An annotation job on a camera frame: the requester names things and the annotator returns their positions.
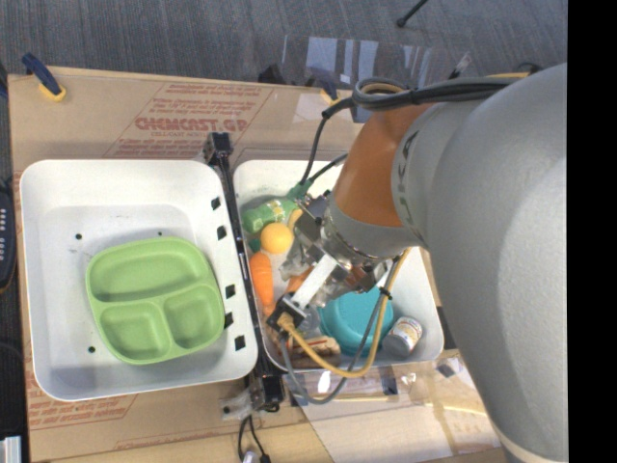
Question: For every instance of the small silver can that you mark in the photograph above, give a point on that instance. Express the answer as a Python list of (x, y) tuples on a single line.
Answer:
[(404, 336)]

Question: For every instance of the yellow banana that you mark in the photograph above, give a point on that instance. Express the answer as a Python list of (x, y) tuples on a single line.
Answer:
[(294, 217)]

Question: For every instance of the yellow ball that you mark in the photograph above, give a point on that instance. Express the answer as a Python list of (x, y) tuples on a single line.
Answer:
[(276, 237)]

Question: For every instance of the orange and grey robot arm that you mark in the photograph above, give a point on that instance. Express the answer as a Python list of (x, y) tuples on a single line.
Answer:
[(472, 239)]

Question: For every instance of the teal bowl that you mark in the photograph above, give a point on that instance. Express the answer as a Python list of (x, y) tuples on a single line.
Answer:
[(354, 318)]

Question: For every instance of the orange carrot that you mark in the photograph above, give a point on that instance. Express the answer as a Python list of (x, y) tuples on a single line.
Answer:
[(261, 278)]

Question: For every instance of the green plastic bottle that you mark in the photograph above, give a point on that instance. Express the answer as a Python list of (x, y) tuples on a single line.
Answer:
[(262, 215)]

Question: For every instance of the black cylinder on white bracket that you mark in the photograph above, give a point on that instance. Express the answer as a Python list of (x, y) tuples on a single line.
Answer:
[(313, 278)]

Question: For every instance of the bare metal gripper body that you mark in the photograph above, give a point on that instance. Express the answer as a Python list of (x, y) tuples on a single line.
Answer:
[(314, 232)]

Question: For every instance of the green divided plate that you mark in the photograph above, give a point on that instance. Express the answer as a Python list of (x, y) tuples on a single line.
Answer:
[(154, 302)]

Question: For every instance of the white plastic tray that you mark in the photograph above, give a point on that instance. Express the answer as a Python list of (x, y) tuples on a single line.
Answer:
[(58, 307), (419, 297)]

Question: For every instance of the brown cardboard board, red print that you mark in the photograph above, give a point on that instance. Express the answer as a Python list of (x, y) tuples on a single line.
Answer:
[(144, 114)]

